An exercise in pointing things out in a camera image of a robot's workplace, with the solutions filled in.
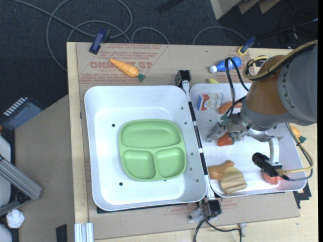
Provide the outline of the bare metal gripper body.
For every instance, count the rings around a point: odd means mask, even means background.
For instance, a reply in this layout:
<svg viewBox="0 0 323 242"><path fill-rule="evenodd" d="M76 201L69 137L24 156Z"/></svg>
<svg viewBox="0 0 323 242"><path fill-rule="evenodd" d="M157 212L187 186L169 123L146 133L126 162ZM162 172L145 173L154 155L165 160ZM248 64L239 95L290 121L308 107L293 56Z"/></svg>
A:
<svg viewBox="0 0 323 242"><path fill-rule="evenodd" d="M252 121L245 113L234 113L227 116L223 121L222 125L225 127L225 131L229 132L242 132L244 136L248 136L248 130L252 128Z"/></svg>

